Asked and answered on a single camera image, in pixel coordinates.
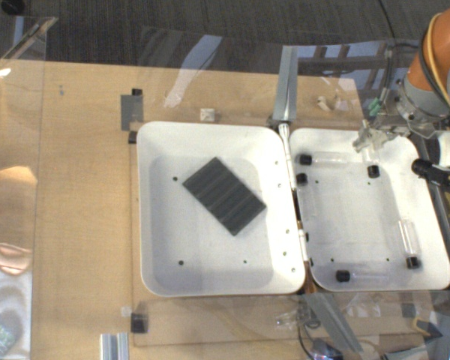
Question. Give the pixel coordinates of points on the clear plastic tube, black cap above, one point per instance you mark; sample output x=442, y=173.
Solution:
x=373, y=171
x=412, y=262
x=342, y=275
x=305, y=159
x=302, y=178

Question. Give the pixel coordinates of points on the white plastic tray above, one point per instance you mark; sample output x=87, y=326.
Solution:
x=352, y=219
x=210, y=261

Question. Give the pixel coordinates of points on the black cylinder on white bracket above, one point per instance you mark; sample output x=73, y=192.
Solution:
x=427, y=169

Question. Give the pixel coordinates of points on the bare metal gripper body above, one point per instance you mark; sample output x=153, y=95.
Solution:
x=401, y=120

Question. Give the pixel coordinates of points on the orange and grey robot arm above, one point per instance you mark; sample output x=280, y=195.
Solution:
x=448, y=39

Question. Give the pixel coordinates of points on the black ribbed rectangular pad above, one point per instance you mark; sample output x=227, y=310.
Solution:
x=225, y=197

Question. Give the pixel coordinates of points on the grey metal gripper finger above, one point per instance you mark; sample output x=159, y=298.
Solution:
x=379, y=138
x=362, y=139

